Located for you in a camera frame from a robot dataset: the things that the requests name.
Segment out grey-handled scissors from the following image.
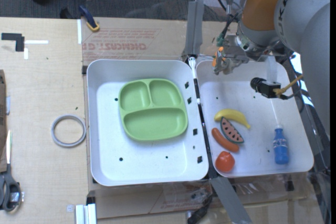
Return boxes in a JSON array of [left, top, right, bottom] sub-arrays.
[[0, 129, 23, 213]]

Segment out black block with thin wires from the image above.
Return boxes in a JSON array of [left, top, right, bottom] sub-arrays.
[[187, 195, 214, 224]]

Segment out brown cardboard board, red print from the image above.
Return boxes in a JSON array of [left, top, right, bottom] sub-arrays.
[[80, 17, 326, 220]]

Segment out red tomato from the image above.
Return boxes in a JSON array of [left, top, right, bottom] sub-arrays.
[[215, 151, 236, 173]]

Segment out white tape roll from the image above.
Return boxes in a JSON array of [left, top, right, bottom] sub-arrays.
[[50, 114, 87, 148]]

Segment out green divided plate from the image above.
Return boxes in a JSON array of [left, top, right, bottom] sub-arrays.
[[118, 78, 190, 143]]

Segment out orange-red sausage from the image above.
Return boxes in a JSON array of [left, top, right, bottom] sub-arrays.
[[211, 127, 240, 153]]

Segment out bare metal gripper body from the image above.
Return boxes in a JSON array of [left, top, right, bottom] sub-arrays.
[[222, 35, 267, 65]]

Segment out black cylinder on white bracket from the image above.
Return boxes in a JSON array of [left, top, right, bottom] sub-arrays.
[[250, 56, 282, 99]]

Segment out yellow banana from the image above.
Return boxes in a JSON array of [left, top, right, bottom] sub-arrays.
[[214, 108, 251, 130]]

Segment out blue bottle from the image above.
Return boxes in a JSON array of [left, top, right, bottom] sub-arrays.
[[272, 124, 290, 165]]

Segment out red watermelon slice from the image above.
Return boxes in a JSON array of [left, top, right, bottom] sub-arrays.
[[219, 116, 245, 145]]

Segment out white plastic tray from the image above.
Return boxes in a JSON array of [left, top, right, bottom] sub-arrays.
[[195, 59, 315, 179], [86, 59, 209, 187]]

